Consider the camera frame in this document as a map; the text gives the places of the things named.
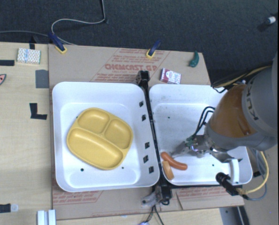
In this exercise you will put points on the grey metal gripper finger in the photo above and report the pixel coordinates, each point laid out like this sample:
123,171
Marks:
185,145
182,152

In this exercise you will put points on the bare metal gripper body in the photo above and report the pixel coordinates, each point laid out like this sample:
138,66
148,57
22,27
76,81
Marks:
201,145

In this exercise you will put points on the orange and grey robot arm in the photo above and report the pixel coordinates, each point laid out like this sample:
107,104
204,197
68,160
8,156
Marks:
242,116

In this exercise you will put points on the orange toy sausage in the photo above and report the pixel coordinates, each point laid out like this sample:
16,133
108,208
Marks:
175,163

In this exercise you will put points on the orange toy biscuit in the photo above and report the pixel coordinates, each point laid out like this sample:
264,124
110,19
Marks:
168,170

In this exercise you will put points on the white plastic tray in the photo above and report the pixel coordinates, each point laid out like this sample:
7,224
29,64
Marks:
176,116
99,179

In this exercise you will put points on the thin black rod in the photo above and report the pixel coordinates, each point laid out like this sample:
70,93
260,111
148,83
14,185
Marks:
152,130

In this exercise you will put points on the red and white carton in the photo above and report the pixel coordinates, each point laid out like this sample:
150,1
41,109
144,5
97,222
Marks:
170,76

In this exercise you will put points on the green toy pepper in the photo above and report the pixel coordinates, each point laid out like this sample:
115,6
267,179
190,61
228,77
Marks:
194,60

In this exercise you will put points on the yellow divided plate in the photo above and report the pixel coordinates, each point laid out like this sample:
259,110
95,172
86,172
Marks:
94,146

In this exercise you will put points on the brown cardboard board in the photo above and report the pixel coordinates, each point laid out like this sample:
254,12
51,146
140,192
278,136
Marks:
83,64

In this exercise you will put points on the white patterned packet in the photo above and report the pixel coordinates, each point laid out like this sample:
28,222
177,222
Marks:
28,56

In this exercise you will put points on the black cylinder on white bracket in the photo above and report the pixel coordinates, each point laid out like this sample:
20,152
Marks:
234,170

